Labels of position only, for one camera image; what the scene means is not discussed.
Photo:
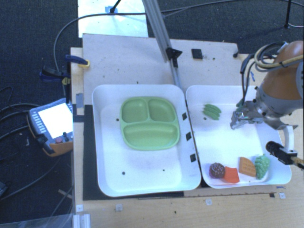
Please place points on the tan waffle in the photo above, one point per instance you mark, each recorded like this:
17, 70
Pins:
247, 167

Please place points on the brown round biscuit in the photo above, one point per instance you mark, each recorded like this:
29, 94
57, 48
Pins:
216, 170

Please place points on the black cylinder on white bracket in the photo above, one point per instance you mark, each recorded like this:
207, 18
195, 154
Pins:
281, 152

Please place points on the green divided plate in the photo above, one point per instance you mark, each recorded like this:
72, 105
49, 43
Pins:
149, 132

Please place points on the white plastic tray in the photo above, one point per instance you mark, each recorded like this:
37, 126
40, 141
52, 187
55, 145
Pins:
142, 170
228, 146

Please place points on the green pea pods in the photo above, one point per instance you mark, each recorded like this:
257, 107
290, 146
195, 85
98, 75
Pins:
212, 111

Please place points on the pale wood board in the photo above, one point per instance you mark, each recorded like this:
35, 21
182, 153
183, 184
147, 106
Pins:
133, 60

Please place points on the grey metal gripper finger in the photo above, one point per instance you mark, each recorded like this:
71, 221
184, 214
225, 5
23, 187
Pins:
240, 115
235, 124

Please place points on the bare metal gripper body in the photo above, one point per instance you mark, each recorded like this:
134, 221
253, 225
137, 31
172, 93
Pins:
254, 111

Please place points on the green grapes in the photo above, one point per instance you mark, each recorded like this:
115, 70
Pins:
262, 166

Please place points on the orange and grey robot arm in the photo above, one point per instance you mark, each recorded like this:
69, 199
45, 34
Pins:
282, 84

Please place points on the orange wedge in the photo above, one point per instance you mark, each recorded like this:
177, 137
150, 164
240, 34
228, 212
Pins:
231, 175

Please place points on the black block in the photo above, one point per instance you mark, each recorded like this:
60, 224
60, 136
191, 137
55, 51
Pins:
196, 54

